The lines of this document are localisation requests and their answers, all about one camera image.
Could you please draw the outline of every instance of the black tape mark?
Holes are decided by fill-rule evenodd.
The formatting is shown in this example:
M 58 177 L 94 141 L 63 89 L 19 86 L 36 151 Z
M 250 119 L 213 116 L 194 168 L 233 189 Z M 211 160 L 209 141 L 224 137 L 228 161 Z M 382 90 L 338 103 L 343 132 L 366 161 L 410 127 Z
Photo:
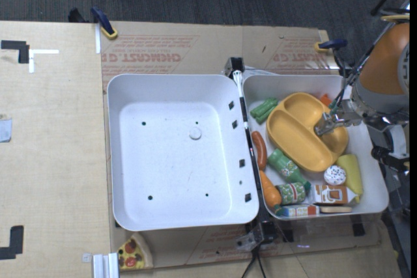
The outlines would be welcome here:
M 10 229 L 8 247 L 0 247 L 0 260 L 12 260 L 16 254 L 23 253 L 23 226 L 13 226 Z
M 19 63 L 29 64 L 29 46 L 25 41 L 1 41 L 2 49 L 19 50 Z

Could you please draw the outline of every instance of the brown sausage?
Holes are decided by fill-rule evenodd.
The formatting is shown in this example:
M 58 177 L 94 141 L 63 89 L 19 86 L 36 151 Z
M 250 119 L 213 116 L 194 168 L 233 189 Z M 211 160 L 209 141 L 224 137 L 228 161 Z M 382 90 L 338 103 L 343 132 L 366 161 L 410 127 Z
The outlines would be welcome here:
M 262 138 L 262 135 L 258 131 L 252 132 L 252 141 L 256 147 L 256 152 L 258 155 L 257 157 L 258 167 L 260 170 L 264 171 L 266 168 L 266 158 L 267 158 L 265 142 Z

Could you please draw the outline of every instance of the pizza slice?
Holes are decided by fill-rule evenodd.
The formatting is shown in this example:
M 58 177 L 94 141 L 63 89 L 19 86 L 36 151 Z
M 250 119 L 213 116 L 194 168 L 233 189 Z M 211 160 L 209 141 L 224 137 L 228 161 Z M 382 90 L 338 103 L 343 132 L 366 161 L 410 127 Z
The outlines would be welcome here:
M 135 232 L 117 250 L 120 271 L 153 268 L 152 254 L 145 239 Z

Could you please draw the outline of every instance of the toy bottle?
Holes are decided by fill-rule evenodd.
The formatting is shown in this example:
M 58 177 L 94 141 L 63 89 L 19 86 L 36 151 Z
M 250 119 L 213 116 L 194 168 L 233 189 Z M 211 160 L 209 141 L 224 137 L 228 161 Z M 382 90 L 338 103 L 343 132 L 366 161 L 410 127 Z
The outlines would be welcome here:
M 268 157 L 268 164 L 275 168 L 288 183 L 300 182 L 304 186 L 306 192 L 310 190 L 311 184 L 302 177 L 300 168 L 285 156 L 280 149 L 276 148 Z

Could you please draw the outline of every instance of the black bracket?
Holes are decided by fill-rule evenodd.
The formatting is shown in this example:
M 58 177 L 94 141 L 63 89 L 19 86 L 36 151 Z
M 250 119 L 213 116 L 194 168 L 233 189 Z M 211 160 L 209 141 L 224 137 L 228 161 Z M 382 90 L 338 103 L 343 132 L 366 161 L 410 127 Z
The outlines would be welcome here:
M 16 254 L 23 253 L 23 226 L 13 226 L 10 229 L 8 247 L 0 247 L 0 260 L 12 260 Z
M 19 50 L 19 63 L 29 64 L 29 46 L 25 41 L 1 41 L 1 49 Z

